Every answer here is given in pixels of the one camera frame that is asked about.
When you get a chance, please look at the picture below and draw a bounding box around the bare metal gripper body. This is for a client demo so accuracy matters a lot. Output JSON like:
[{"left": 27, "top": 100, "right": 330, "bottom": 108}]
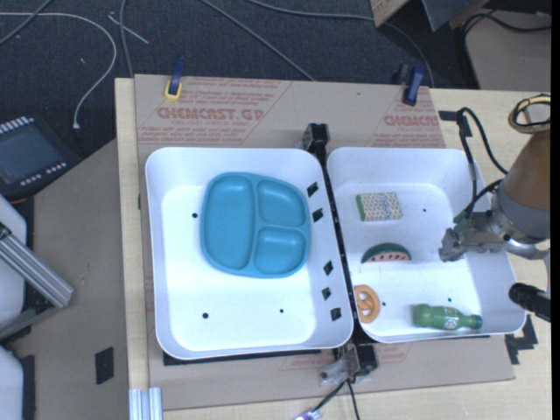
[{"left": 457, "top": 210, "right": 551, "bottom": 260}]

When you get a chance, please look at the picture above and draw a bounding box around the white plastic tray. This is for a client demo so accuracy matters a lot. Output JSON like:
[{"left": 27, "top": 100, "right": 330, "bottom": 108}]
[
  {"left": 143, "top": 146, "right": 355, "bottom": 361},
  {"left": 325, "top": 146, "right": 528, "bottom": 345}
]

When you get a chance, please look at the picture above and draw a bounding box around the toy watermelon slice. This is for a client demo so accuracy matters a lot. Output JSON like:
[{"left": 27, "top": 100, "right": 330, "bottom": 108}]
[{"left": 360, "top": 241, "right": 413, "bottom": 265}]

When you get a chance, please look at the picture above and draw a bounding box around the green bottle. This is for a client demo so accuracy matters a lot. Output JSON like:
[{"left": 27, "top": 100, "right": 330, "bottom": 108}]
[{"left": 411, "top": 303, "right": 484, "bottom": 333}]

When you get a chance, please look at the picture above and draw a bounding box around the orange toy pretzel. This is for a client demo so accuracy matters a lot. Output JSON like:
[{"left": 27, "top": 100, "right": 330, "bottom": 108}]
[{"left": 353, "top": 283, "right": 382, "bottom": 325}]

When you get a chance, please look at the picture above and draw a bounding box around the blue divided plate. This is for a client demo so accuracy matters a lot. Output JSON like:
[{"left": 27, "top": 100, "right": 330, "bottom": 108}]
[{"left": 199, "top": 171, "right": 313, "bottom": 280}]

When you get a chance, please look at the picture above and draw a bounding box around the brown cardboard board red print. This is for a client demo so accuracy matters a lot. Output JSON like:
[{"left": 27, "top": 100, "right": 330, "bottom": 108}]
[{"left": 133, "top": 73, "right": 517, "bottom": 411}]

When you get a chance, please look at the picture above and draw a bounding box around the black cylinder on white bracket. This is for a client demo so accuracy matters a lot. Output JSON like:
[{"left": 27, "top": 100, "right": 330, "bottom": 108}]
[{"left": 507, "top": 251, "right": 551, "bottom": 324}]

